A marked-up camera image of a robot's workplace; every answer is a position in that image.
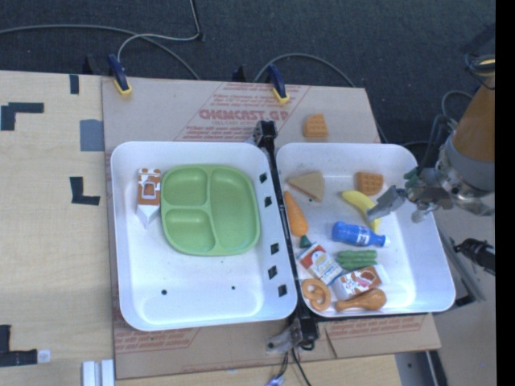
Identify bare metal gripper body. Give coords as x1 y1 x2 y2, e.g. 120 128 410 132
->
405 167 496 217

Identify orange waffle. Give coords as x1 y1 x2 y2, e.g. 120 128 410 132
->
302 113 330 139
354 170 385 198

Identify yellow banana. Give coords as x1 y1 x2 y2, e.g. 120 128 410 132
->
340 189 382 234

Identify blue bottle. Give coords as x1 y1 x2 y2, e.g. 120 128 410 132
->
331 220 392 249

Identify white plastic tray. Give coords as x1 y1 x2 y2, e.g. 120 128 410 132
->
274 142 457 318
109 140 299 333

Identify green beans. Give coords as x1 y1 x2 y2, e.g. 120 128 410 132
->
335 248 380 273

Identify tan sandwich wedge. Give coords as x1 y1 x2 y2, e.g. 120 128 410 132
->
286 170 326 203

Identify brown and white carton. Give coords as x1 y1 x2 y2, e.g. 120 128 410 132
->
331 264 391 302

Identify red and white carton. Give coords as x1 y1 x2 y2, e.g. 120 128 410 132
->
297 241 344 286

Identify orange carrot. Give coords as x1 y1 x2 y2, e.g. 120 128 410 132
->
282 190 313 250

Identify brown chicken drumstick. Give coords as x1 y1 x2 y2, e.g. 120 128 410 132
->
334 287 389 313

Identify thin black and white rod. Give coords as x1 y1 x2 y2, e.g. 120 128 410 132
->
264 133 310 355

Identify orange pretzel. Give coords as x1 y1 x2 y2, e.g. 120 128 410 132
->
300 277 333 313

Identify green divided plate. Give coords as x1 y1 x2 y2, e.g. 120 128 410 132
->
159 163 262 257

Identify brown cardboard board, red print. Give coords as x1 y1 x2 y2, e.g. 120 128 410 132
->
100 76 443 381

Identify orange and white carton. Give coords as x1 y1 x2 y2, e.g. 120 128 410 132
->
135 167 163 230

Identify black cylinder on white bracket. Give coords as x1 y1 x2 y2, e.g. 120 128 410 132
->
449 236 496 277

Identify black block with thin wires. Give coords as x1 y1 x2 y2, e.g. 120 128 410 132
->
254 119 279 149
295 314 321 351

